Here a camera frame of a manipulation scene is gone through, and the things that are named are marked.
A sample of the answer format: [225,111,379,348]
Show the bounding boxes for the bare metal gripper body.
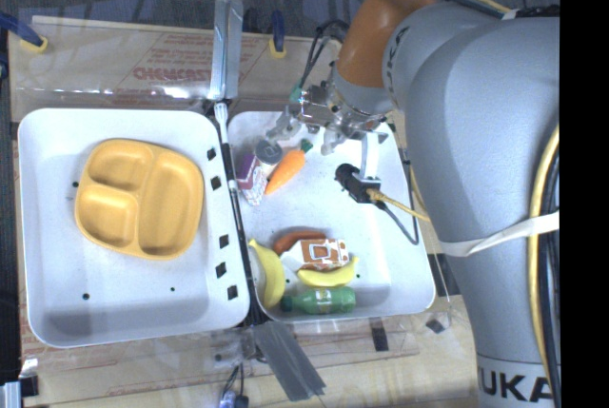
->
[298,82,387,139]

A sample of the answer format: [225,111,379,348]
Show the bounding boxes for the small grey can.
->
[254,138,284,179]

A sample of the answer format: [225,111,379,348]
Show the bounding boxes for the orange carrot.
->
[264,138,314,197]

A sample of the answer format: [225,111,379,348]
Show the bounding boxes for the purple and white carton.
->
[235,152,268,207]

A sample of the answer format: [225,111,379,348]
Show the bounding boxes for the thin black and white rod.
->
[213,101,270,326]

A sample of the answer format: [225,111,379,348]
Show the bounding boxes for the white plastic tray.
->
[226,109,437,322]
[16,107,251,349]

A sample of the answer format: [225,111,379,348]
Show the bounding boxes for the brown sausage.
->
[272,229,327,256]

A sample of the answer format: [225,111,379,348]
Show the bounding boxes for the orange and white carton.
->
[295,237,350,271]

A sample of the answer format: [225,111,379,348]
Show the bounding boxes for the yellow banana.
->
[296,255,361,288]
[247,238,287,310]

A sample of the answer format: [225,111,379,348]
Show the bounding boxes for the green plastic bottle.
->
[279,285,358,316]

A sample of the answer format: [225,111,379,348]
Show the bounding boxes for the yellow divided plate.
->
[73,138,206,262]

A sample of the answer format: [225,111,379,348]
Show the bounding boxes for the brown cardboard board red print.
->
[8,14,477,408]

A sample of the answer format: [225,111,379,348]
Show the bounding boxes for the black cylinder on white bracket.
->
[334,132,389,204]

